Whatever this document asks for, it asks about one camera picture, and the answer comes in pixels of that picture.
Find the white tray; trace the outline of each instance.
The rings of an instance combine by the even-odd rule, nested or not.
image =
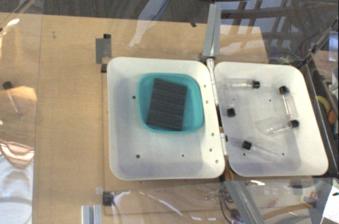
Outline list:
[[[246,176],[322,175],[328,169],[324,145],[310,102],[304,78],[299,70],[286,65],[221,62],[215,67],[222,125],[228,136],[227,154],[235,173]],[[220,85],[225,78],[249,78],[261,83],[259,89],[234,92],[236,116],[225,116]],[[280,86],[287,86],[293,96],[300,126],[287,135],[268,137],[255,122],[276,114]],[[243,140],[279,152],[275,162],[267,162],[241,148]]]
[[[187,134],[154,133],[140,122],[140,78],[149,73],[185,74],[198,83],[204,124]],[[215,178],[225,169],[210,75],[197,61],[115,58],[108,64],[110,166],[123,180]]]

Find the black cap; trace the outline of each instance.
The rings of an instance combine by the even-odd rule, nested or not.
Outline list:
[[[299,126],[299,121],[297,121],[297,120],[291,120],[290,122],[291,122],[292,128]]]
[[[252,88],[259,88],[260,87],[260,82],[253,80]]]
[[[290,93],[290,91],[288,90],[288,88],[285,87],[285,86],[279,87],[279,92],[280,92],[280,94],[287,94],[287,93]]]
[[[235,110],[234,110],[234,108],[227,109],[227,116],[229,118],[235,117]]]
[[[246,150],[250,150],[251,146],[252,146],[252,143],[251,143],[251,142],[248,142],[247,140],[245,140],[245,141],[243,142],[242,148],[243,148],[243,149],[246,149]]]
[[[4,87],[4,89],[11,89],[14,88],[14,86],[12,85],[12,83],[10,81],[4,82],[2,84],[2,86]]]

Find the teal plastic container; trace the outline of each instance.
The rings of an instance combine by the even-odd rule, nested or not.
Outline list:
[[[173,131],[146,124],[155,78],[187,87],[183,127],[181,131]],[[144,75],[138,83],[138,110],[142,124],[151,132],[192,133],[197,131],[203,124],[203,105],[199,85],[192,77],[187,75],[158,73]]]

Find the teal bowl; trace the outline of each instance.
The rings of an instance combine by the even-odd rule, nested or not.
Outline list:
[[[187,87],[181,131],[173,131],[146,124],[155,78]],[[158,73],[144,75],[138,83],[138,110],[142,124],[151,132],[192,133],[197,131],[203,124],[203,105],[199,85],[193,78],[187,75]]]

